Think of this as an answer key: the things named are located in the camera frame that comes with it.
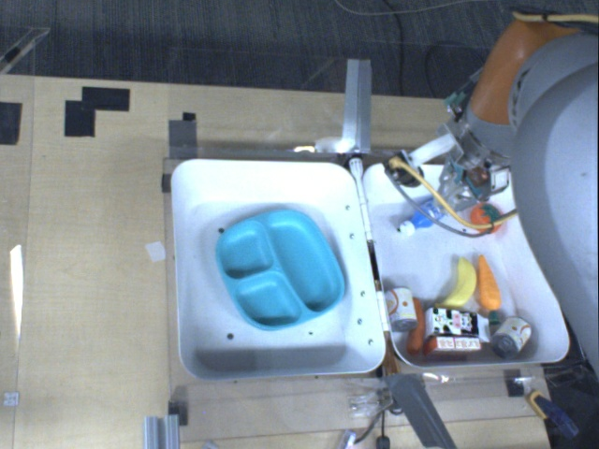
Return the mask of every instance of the yellow cable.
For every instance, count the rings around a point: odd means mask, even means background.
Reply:
[[[528,14],[519,11],[512,12],[516,20],[521,22],[584,22],[599,24],[599,16],[588,15],[585,13],[571,13],[568,15],[543,15],[543,14]]]
[[[511,218],[516,216],[515,211],[513,211],[513,212],[510,211],[509,213],[505,214],[504,216],[502,216],[501,218],[499,218],[497,221],[495,221],[493,223],[486,223],[486,224],[470,223],[469,221],[466,221],[461,216],[459,216],[453,210],[453,208],[451,208],[449,203],[447,203],[447,201],[441,195],[439,195],[439,193],[437,193],[437,191],[431,186],[431,184],[428,181],[426,181],[417,171],[415,171],[412,167],[410,167],[407,163],[405,163],[399,156],[393,156],[388,161],[388,164],[391,167],[391,169],[403,169],[404,171],[407,171],[411,176],[413,176],[419,183],[422,184],[422,186],[424,186],[431,193],[431,195],[434,196],[434,198],[447,211],[447,213],[450,214],[461,225],[464,225],[466,227],[469,227],[469,228],[472,228],[475,230],[493,229],[494,227],[502,225],[507,220],[510,220]]]

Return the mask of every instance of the banana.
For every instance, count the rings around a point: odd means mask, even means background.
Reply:
[[[439,308],[459,309],[470,299],[476,289],[476,270],[466,258],[458,261],[458,281]]]

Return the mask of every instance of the brown cylinder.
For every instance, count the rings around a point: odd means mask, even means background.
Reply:
[[[547,22],[510,23],[493,47],[473,91],[473,113],[485,122],[509,124],[507,102],[522,64],[549,41],[577,31]]]

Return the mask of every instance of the blue bottle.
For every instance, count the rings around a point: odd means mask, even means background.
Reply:
[[[434,199],[427,199],[422,205],[420,205],[428,215],[435,220],[440,220],[445,216],[445,212],[434,203]],[[409,220],[404,221],[397,230],[405,236],[412,236],[414,232],[419,228],[428,228],[433,225],[433,222],[424,216],[420,211],[416,211],[414,216]]]

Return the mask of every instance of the can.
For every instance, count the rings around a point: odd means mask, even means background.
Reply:
[[[393,331],[410,331],[417,326],[412,291],[408,288],[393,288],[385,292],[385,301]]]
[[[493,352],[503,359],[515,357],[531,338],[533,329],[522,318],[510,316],[490,339]]]

